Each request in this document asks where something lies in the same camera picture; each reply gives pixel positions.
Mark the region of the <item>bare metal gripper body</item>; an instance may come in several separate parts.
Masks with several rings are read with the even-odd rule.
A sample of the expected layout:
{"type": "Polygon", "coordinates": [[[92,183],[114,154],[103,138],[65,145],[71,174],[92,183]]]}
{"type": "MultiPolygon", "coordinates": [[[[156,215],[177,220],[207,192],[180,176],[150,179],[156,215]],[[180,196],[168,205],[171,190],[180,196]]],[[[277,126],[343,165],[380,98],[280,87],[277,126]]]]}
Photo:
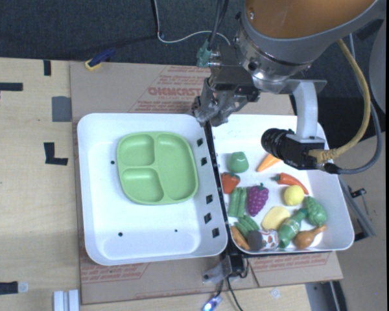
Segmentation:
{"type": "Polygon", "coordinates": [[[228,45],[204,43],[204,65],[211,75],[204,81],[206,108],[241,108],[257,102],[260,93],[294,91],[293,76],[311,65],[277,59],[250,41],[228,45]]]}

